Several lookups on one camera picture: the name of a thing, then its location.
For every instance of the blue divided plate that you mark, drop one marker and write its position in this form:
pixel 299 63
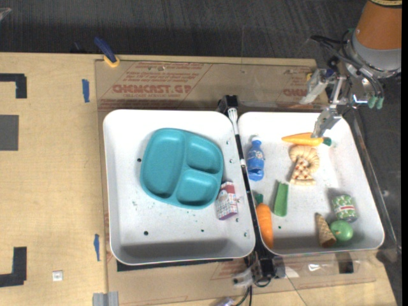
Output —
pixel 165 161

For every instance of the brown cardboard board red print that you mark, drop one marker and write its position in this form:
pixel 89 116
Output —
pixel 178 84

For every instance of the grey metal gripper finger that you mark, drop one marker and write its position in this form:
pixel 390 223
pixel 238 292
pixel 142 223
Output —
pixel 319 123
pixel 331 122

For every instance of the orange carrot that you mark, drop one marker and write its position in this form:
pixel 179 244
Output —
pixel 265 223
pixel 303 139

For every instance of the green apple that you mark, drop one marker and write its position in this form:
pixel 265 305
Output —
pixel 342 232

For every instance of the blue bottle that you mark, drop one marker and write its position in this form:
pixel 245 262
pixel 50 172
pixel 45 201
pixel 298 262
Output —
pixel 255 159

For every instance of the white plastic tray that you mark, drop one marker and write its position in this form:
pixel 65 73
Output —
pixel 165 234
pixel 306 209

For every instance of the brown ice cream cone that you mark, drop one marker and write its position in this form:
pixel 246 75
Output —
pixel 325 233

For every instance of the white and pink carton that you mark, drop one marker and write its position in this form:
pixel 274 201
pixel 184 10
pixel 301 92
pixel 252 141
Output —
pixel 226 201

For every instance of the thin black and white rod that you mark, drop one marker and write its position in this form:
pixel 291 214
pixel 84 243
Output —
pixel 239 148

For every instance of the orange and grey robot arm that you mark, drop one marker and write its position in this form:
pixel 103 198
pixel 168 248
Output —
pixel 379 30

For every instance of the pizza slice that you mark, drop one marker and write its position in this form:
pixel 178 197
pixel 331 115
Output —
pixel 302 174

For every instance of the beige bread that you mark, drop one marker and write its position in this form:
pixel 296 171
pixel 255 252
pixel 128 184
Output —
pixel 310 154

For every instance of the green vegetable stick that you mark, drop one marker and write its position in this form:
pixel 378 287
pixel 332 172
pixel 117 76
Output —
pixel 281 199

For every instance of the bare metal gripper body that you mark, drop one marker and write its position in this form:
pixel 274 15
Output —
pixel 354 89

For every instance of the green can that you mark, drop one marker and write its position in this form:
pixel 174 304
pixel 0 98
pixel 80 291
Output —
pixel 345 208

